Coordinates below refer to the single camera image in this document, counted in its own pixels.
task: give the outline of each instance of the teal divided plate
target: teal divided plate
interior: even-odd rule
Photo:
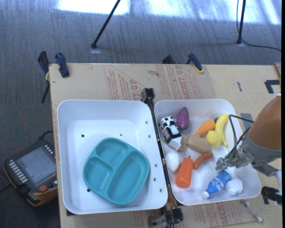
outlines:
[[[119,139],[106,138],[87,158],[83,178],[98,195],[125,205],[140,193],[149,172],[149,161],[139,150]]]

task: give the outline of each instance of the sausage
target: sausage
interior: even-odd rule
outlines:
[[[194,162],[193,164],[193,168],[195,170],[197,170],[200,165],[205,161],[205,160],[208,160],[208,159],[212,159],[213,158],[213,153],[212,152],[207,152],[207,153],[203,153],[201,154],[197,159],[196,161]]]

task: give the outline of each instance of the blue bottle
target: blue bottle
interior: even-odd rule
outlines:
[[[208,199],[210,194],[220,191],[230,179],[231,177],[228,172],[221,171],[209,182],[207,190],[202,192],[203,199]]]

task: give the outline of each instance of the toy banana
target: toy banana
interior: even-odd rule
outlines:
[[[215,124],[215,131],[219,133],[219,135],[221,137],[221,142],[225,146],[227,146],[228,144],[225,141],[224,128],[225,128],[225,125],[226,125],[228,118],[229,118],[228,114],[223,114],[218,118],[218,120]]]

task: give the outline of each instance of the wooden table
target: wooden table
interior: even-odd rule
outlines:
[[[63,78],[58,64],[49,66],[50,93],[52,102],[53,129],[57,156],[57,180],[60,220],[62,228],[85,227],[148,227],[146,216],[152,211],[115,212],[94,215],[67,215],[62,200],[61,166],[57,125],[57,107],[67,99],[124,99],[135,100],[140,90],[152,87],[156,101],[164,99],[221,98],[229,101],[236,114],[251,114],[255,119],[262,108],[280,92],[279,85],[272,85],[270,94],[264,82],[277,80],[279,75],[272,66],[259,65],[203,65],[204,73],[198,74],[192,65],[161,64],[67,64],[70,76]],[[270,163],[277,169],[282,168],[281,159]],[[275,177],[258,173],[261,185],[278,189]],[[229,225],[235,228],[282,227],[282,207],[272,201],[265,205],[258,195],[249,199],[250,208],[264,219],[258,224],[254,217],[245,214],[239,220],[224,216],[225,221],[198,220],[197,210],[202,205],[182,207],[185,220],[176,227],[217,227]]]

